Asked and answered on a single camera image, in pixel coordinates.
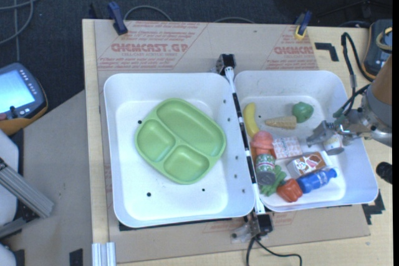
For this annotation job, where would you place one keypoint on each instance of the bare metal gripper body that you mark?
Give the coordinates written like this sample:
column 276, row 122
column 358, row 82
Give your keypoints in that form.
column 358, row 124

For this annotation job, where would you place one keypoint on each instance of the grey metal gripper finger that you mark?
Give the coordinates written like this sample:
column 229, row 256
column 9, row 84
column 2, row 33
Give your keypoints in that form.
column 320, row 132

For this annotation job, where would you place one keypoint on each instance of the small white can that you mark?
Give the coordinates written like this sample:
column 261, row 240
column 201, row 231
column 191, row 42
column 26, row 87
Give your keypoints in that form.
column 333, row 142

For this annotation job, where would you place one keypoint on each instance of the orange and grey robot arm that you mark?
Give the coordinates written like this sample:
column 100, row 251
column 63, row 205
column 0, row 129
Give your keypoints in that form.
column 382, row 93

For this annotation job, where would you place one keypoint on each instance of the green bell pepper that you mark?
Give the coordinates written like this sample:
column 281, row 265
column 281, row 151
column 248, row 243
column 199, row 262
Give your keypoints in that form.
column 302, row 111

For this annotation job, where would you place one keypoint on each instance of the brown and white carton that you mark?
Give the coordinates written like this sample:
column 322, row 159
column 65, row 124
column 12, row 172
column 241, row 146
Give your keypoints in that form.
column 307, row 163

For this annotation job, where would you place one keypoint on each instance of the white and orange packet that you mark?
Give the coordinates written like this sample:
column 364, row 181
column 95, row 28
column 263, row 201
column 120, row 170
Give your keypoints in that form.
column 287, row 148

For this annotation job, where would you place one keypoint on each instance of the yellow corn cob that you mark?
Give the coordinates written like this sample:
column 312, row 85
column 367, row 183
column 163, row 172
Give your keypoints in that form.
column 282, row 122

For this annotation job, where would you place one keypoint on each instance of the blue bottle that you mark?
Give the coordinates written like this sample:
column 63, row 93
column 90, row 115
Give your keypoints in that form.
column 315, row 180

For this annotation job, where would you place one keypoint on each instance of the white plastic tray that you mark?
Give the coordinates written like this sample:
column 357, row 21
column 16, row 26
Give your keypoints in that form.
column 355, row 177
column 131, row 196

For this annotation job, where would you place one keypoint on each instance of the salmon orange toy food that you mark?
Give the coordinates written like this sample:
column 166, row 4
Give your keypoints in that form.
column 262, row 140

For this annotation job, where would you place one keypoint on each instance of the green leafy vegetable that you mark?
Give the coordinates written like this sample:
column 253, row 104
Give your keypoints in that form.
column 279, row 179

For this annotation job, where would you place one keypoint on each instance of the orange bell pepper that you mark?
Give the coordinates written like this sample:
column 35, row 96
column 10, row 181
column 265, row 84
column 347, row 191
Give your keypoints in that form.
column 290, row 190

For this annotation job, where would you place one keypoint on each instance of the small green and red can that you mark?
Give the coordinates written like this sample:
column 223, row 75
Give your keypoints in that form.
column 265, row 169

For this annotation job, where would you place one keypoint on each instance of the yellow banana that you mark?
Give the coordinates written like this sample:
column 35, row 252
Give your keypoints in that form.
column 250, row 120

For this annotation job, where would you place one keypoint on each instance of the thin black and white rod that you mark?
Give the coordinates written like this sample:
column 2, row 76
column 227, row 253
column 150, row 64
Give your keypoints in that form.
column 237, row 109

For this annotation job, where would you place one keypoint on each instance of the green divided plate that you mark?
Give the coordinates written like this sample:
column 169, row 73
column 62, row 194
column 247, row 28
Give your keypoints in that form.
column 184, row 124

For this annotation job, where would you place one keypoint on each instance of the brown cardboard board, red print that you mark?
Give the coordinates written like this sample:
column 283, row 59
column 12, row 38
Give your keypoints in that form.
column 174, row 46

